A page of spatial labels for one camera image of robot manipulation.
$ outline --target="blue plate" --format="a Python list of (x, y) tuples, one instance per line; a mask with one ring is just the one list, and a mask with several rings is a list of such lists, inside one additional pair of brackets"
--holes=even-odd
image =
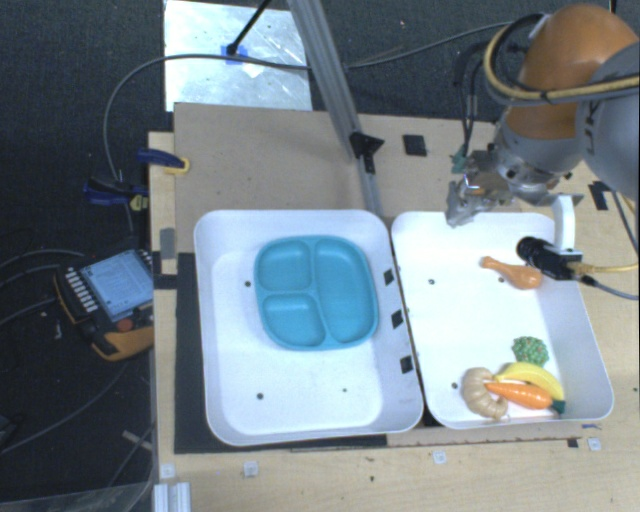
[(367, 259), (343, 238), (274, 240), (256, 257), (254, 281), (262, 325), (284, 347), (346, 348), (369, 339), (378, 326)]

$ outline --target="wooden table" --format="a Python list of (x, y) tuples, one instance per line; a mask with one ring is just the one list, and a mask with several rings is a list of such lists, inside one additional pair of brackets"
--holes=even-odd
[[(165, 174), (157, 166), (150, 169), (152, 246), (154, 251), (162, 249), (164, 274), (176, 272), (174, 253), (188, 251), (191, 244), (191, 233), (182, 234), (180, 223), (193, 222), (200, 210), (230, 205), (262, 209), (273, 207), (274, 201), (277, 203), (277, 194), (271, 194), (268, 187), (269, 183), (278, 183), (279, 177), (266, 179), (263, 184), (248, 183), (247, 177), (252, 175), (246, 173), (251, 167), (243, 167), (242, 161), (254, 160), (251, 165), (255, 165), (255, 152), (260, 152), (265, 169), (273, 158), (288, 155), (293, 161), (291, 168), (274, 171), (284, 173), (285, 177), (293, 172), (296, 159), (306, 158), (301, 156), (304, 152), (315, 153), (314, 161), (325, 154), (327, 159), (337, 159), (338, 167), (348, 167), (323, 113), (178, 106), (176, 116), (175, 137), (151, 134), (151, 146), (173, 151), (176, 142), (179, 147), (195, 151), (193, 148), (198, 144), (209, 140), (198, 135), (202, 123), (217, 126), (221, 119), (228, 135), (215, 130), (209, 134), (215, 149), (207, 151), (217, 156), (212, 165), (220, 173), (217, 186), (222, 193), (208, 190), (203, 191), (203, 198), (194, 198), (201, 204), (182, 216), (191, 216), (191, 220), (185, 221), (176, 213), (182, 207), (176, 204), (176, 197), (180, 197), (176, 181), (182, 177)], [(197, 126), (190, 131), (191, 125), (185, 119), (194, 116)], [(278, 124), (289, 118), (295, 121), (289, 128)], [(271, 135), (263, 132), (267, 139), (284, 137), (287, 129), (298, 136), (291, 137), (289, 142), (284, 137), (279, 146), (265, 143), (259, 148), (255, 145), (237, 148), (238, 144), (251, 141), (248, 132), (263, 121), (265, 126), (273, 126)], [(459, 123), (377, 116), (361, 116), (361, 122), (366, 133), (387, 141), (375, 157), (386, 220), (391, 221), (403, 211), (443, 210), (451, 179), (449, 155), (455, 153), (461, 139)], [(492, 126), (477, 123), (475, 146), (486, 145), (492, 133)], [(405, 156), (402, 134), (424, 135), (428, 157)], [(318, 151), (323, 145), (332, 144), (335, 144), (333, 153)], [(190, 172), (203, 171), (198, 158), (192, 161)], [(574, 177), (559, 187), (564, 192), (587, 196), (576, 211), (576, 246), (585, 253), (588, 262), (600, 265), (632, 262), (633, 250), (613, 204), (608, 211), (597, 211), (589, 197), (588, 184), (594, 179), (597, 178), (581, 164)], [(343, 196), (331, 196), (333, 204), (326, 207), (362, 207), (357, 187), (351, 189), (348, 183), (351, 182), (341, 186)], [(256, 194), (255, 190), (261, 187), (265, 193)], [(323, 200), (322, 191), (317, 189), (296, 193), (293, 204), (286, 207), (300, 208), (305, 201), (313, 205), (314, 201)], [(522, 209), (531, 208), (525, 205)], [(550, 214), (548, 210), (537, 211)], [(167, 229), (171, 232), (176, 228), (176, 246), (167, 248), (165, 239), (162, 247), (161, 230), (166, 233)], [(638, 293), (637, 270), (604, 276), (602, 281)], [(377, 449), (176, 455), (173, 452), (176, 293), (156, 290), (154, 352), (160, 468), (175, 470), (175, 476), (168, 476), (167, 481), (190, 482), (195, 511), (636, 510), (640, 503), (638, 303), (586, 287), (582, 293), (615, 394), (611, 415), (592, 425), (573, 422), (549, 428), (525, 427), (509, 430), (510, 433), (499, 429), (417, 428), (389, 436), (389, 446)], [(567, 439), (577, 440), (577, 447), (570, 447)], [(439, 464), (443, 453), (446, 462)], [(245, 462), (258, 463), (257, 476), (244, 475)]]

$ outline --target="green broccoli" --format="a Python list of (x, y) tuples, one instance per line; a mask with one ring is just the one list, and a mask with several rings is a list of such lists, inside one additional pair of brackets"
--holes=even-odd
[(549, 352), (544, 342), (532, 336), (522, 336), (513, 340), (513, 353), (517, 361), (526, 361), (540, 367), (549, 360)]

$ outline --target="toy carrot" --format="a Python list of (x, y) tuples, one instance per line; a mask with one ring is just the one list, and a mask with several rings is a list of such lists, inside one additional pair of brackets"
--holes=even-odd
[(564, 412), (564, 402), (551, 398), (549, 392), (532, 384), (515, 384), (511, 382), (485, 382), (488, 391), (504, 397), (529, 409), (546, 409), (553, 407), (559, 413)]

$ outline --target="yellow banana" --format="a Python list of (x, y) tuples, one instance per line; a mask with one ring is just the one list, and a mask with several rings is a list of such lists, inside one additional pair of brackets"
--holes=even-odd
[(542, 389), (546, 389), (554, 400), (564, 400), (564, 390), (562, 385), (553, 375), (544, 368), (527, 363), (519, 362), (510, 364), (505, 371), (494, 377), (501, 382), (503, 380), (523, 380), (530, 382)]

